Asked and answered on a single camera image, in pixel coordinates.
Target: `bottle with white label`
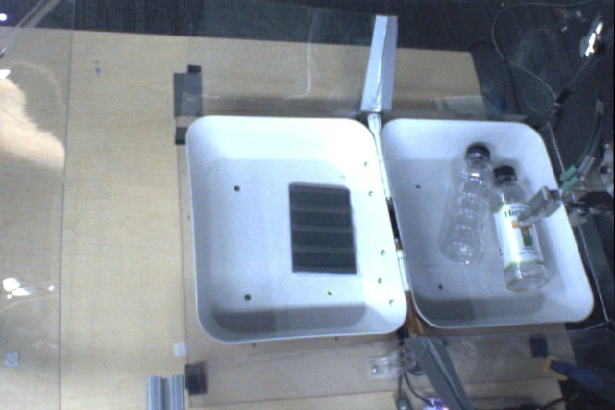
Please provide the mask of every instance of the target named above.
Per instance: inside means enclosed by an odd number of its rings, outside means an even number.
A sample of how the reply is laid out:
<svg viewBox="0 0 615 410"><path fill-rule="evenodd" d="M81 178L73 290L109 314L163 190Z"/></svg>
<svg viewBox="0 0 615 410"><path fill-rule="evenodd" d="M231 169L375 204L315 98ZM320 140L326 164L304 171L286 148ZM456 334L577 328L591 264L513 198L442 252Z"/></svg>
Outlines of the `bottle with white label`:
<svg viewBox="0 0 615 410"><path fill-rule="evenodd" d="M511 166L493 172L493 217L500 241L506 287L511 291L537 289L549 282L534 224L520 227L517 217L528 210L523 188Z"/></svg>

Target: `bottle label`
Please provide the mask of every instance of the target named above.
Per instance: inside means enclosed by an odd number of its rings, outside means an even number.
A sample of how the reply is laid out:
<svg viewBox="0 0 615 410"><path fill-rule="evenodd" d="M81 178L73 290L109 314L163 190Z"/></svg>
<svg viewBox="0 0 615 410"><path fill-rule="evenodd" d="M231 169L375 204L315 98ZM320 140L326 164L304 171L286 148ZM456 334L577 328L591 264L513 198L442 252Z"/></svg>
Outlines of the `bottle label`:
<svg viewBox="0 0 615 410"><path fill-rule="evenodd" d="M527 210L526 204L513 202L500 205L494 212L505 270L521 263L544 263L534 224L520 228L517 221Z"/></svg>

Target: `bottle cap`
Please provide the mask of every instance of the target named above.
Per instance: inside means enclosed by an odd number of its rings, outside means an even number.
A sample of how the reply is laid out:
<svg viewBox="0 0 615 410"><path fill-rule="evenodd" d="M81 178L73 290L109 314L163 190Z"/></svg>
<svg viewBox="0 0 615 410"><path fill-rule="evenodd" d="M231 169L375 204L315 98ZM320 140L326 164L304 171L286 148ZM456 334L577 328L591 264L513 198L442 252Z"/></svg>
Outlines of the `bottle cap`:
<svg viewBox="0 0 615 410"><path fill-rule="evenodd" d="M500 166L494 169L493 176L496 182L504 181L505 179L517 181L517 173L512 166Z"/></svg>
<svg viewBox="0 0 615 410"><path fill-rule="evenodd" d="M489 158L491 158L491 153L489 152L489 149L487 149L485 146L480 145L480 144L472 144L470 147L468 147L468 150L465 152L465 156L466 157L485 157L486 160L489 160Z"/></svg>

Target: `white tray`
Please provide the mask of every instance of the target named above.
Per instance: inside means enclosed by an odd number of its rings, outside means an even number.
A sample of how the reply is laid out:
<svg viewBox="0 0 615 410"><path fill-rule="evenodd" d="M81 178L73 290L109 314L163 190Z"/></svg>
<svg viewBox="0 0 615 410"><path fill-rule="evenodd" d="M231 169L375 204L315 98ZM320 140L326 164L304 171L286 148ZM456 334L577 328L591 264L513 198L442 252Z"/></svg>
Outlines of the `white tray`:
<svg viewBox="0 0 615 410"><path fill-rule="evenodd" d="M510 326L580 321L593 295L563 207L537 224L549 284L527 293L506 289L495 232L479 265L458 265L438 250L438 234L454 159L486 144L495 166L515 167L531 193L557 188L540 135L520 123L393 120L382 147L391 181L412 296L420 315L443 328Z"/></svg>
<svg viewBox="0 0 615 410"><path fill-rule="evenodd" d="M222 342L382 334L406 295L374 140L346 119L208 116L187 135L197 311ZM292 271L288 186L350 190L356 274Z"/></svg>

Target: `plastic bottle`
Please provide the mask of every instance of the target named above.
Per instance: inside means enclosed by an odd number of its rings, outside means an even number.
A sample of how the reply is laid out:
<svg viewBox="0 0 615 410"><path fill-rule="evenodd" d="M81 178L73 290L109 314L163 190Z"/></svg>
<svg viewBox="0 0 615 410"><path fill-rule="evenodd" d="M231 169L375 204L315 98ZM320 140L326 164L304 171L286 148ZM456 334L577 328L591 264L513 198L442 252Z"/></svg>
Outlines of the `plastic bottle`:
<svg viewBox="0 0 615 410"><path fill-rule="evenodd" d="M455 165L453 190L448 199L440 238L440 251L457 263L478 263L484 258L485 231L493 171L489 150L471 145L465 159Z"/></svg>
<svg viewBox="0 0 615 410"><path fill-rule="evenodd" d="M537 289L549 282L534 224L519 227L516 217L528 210L526 193L513 167L494 170L493 217L500 241L506 287L511 291Z"/></svg>

